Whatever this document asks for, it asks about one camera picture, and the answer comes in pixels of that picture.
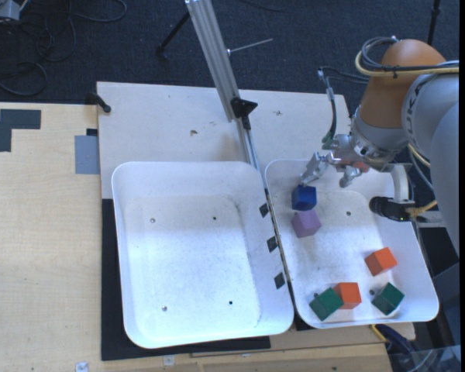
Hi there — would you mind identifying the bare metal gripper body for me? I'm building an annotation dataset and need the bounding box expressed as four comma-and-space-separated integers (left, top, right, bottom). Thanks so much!
327, 133, 392, 174

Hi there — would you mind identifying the blue cube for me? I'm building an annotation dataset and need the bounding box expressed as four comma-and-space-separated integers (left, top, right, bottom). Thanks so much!
291, 184, 318, 212

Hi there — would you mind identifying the purple cube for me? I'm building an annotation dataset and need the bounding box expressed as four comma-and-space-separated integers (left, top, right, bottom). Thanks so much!
290, 209, 322, 239

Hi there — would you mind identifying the white plastic tray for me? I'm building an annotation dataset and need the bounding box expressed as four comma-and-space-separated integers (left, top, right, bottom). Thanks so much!
111, 160, 295, 350
263, 158, 440, 330

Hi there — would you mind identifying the orange cube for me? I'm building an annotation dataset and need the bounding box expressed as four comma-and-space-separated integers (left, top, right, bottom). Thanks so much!
363, 246, 398, 277
332, 282, 363, 310

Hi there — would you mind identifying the green cube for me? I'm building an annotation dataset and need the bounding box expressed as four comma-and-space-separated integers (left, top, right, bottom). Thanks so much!
370, 282, 406, 316
308, 287, 345, 322

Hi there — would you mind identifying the pale wood board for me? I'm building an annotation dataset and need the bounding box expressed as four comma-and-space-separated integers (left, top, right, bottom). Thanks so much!
96, 81, 416, 358

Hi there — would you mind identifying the black cylinder on white bracket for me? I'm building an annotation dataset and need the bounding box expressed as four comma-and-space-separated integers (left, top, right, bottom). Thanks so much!
368, 163, 416, 223

